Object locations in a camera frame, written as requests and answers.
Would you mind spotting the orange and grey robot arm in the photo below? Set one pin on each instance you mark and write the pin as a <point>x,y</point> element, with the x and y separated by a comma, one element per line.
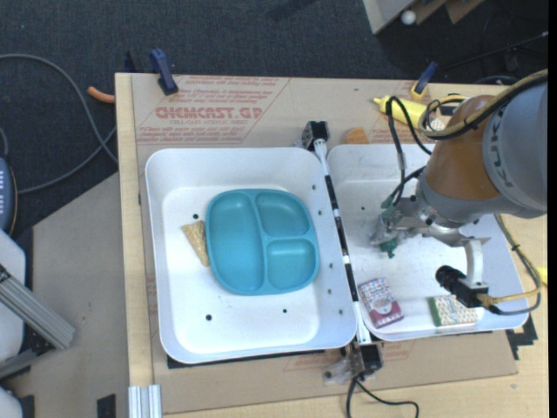
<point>465,168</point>

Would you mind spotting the black cylinder on white bracket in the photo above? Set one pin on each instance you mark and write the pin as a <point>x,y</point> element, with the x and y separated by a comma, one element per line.
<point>457,283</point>

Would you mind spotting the white plastic tray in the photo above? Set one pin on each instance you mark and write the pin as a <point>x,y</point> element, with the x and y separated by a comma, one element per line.
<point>409,268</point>
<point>243,325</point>

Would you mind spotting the red carton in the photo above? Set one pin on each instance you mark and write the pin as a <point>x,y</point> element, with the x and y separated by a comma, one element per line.
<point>380,303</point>

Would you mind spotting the green and yellow packet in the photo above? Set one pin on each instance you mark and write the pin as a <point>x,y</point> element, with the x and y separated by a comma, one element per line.
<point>452,312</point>

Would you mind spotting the blue divided plate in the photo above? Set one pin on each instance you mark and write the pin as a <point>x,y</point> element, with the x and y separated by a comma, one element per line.
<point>261,242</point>

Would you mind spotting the thin black and white rod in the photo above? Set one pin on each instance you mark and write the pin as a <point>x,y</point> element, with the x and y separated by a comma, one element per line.
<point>337,220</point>

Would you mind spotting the orange biscuit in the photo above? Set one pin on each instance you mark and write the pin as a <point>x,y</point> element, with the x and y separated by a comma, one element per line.
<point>355,136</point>

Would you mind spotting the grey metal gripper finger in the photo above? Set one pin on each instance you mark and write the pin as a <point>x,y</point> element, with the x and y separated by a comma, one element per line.
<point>398,237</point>
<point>377,236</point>

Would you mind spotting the brown cardboard board red print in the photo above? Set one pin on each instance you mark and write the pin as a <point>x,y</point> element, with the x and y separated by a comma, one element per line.
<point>226,111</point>

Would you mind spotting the yellow banana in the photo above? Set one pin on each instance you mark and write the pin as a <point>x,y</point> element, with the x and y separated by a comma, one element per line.
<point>542,275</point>

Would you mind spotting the yellow squeeze bottle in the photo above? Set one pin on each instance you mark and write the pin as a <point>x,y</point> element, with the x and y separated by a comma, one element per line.
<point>407,108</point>

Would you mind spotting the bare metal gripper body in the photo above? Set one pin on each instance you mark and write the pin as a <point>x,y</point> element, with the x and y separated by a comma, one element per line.
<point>413,222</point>

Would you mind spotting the green broccoli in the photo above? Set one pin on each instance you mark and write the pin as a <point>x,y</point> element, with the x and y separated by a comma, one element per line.
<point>388,249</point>

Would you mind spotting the orange carrot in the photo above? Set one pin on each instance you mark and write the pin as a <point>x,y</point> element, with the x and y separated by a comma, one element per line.
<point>101,95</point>

